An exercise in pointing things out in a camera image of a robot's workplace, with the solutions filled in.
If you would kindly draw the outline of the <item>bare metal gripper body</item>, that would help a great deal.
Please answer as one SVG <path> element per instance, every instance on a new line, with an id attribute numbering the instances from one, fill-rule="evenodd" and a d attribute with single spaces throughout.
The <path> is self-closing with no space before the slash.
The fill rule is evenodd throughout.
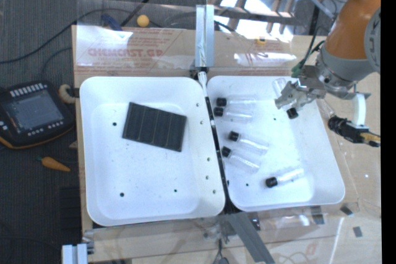
<path id="1" fill-rule="evenodd" d="M 327 67 L 304 66 L 298 76 L 297 90 L 310 99 L 324 99 L 328 94 L 339 97 L 341 86 L 336 85 L 338 79 Z"/>

